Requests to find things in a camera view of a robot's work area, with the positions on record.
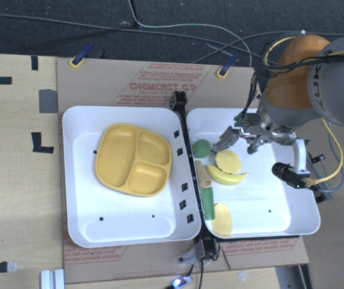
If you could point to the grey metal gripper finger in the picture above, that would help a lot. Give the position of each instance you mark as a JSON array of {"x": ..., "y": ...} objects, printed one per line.
[
  {"x": 224, "y": 140},
  {"x": 254, "y": 146}
]

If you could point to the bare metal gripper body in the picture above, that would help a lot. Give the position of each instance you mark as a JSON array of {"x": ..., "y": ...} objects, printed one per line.
[{"x": 263, "y": 131}]

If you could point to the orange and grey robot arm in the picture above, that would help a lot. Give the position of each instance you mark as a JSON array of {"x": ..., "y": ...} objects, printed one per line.
[{"x": 304, "y": 80}]

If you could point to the yellow round biscuit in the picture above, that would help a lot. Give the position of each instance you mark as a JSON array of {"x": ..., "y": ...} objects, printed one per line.
[{"x": 227, "y": 161}]

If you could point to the green round toy fruit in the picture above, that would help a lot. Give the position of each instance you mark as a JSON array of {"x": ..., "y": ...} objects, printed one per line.
[{"x": 201, "y": 148}]

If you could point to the yellow banana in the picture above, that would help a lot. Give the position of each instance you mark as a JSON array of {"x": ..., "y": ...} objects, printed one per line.
[{"x": 223, "y": 178}]

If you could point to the thin black rod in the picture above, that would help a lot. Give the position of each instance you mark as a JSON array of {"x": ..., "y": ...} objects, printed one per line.
[{"x": 191, "y": 161}]

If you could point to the beige waffle cone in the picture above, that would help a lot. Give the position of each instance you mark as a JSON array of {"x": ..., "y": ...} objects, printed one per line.
[{"x": 202, "y": 175}]

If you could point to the white plastic tray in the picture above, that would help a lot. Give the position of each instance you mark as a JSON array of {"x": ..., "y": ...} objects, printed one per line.
[
  {"x": 259, "y": 203},
  {"x": 120, "y": 221}
]

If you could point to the green toy vegetable stick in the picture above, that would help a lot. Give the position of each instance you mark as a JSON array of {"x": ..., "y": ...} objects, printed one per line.
[{"x": 208, "y": 202}]

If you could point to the yellow oval toy food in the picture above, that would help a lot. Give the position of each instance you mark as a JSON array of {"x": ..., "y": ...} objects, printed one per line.
[{"x": 222, "y": 220}]

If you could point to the yellow divided plate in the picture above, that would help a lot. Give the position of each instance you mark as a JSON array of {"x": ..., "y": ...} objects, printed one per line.
[{"x": 132, "y": 159}]

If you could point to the brown cardboard board red print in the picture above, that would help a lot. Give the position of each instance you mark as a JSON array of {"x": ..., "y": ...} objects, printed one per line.
[{"x": 147, "y": 83}]

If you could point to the black cylinder on white bracket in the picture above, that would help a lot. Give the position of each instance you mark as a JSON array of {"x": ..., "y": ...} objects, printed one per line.
[{"x": 293, "y": 169}]

